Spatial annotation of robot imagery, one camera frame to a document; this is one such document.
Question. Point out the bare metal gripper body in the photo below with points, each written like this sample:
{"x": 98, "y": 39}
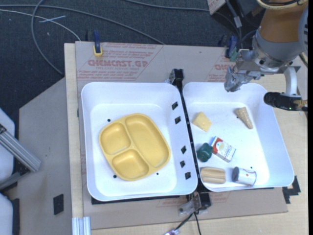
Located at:
{"x": 247, "y": 63}

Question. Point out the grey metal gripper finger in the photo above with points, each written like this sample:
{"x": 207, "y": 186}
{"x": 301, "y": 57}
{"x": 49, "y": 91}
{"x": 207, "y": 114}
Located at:
{"x": 230, "y": 82}
{"x": 242, "y": 81}

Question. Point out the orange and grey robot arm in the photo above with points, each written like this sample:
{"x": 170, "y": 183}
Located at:
{"x": 281, "y": 21}

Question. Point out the beige ice cream cone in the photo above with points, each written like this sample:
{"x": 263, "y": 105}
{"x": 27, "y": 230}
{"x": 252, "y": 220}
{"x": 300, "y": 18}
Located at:
{"x": 245, "y": 117}

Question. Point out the yellow cheese wedge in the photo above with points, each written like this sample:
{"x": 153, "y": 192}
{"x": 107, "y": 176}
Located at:
{"x": 201, "y": 122}

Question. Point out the white plastic tray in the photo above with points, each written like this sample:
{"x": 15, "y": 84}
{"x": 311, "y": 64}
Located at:
{"x": 137, "y": 190}
{"x": 264, "y": 141}

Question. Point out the red and white carton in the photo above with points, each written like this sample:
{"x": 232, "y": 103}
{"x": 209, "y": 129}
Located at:
{"x": 223, "y": 149}

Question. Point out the green bottle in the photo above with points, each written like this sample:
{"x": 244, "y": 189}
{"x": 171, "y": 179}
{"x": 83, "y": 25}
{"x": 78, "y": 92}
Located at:
{"x": 204, "y": 152}

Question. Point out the brown cardboard board red print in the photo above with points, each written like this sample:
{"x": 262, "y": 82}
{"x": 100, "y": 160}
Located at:
{"x": 151, "y": 62}

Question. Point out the white can with grey lid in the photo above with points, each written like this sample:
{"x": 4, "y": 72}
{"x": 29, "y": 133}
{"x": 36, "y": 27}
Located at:
{"x": 245, "y": 175}

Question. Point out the tan hot dog bun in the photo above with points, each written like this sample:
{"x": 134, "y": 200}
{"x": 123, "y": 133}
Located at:
{"x": 212, "y": 175}

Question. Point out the yellow divided plate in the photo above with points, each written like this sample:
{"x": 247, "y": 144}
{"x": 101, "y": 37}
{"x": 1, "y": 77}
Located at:
{"x": 137, "y": 136}

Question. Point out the black cylinder on white bracket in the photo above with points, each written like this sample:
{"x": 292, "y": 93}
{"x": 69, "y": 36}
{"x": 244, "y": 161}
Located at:
{"x": 278, "y": 100}

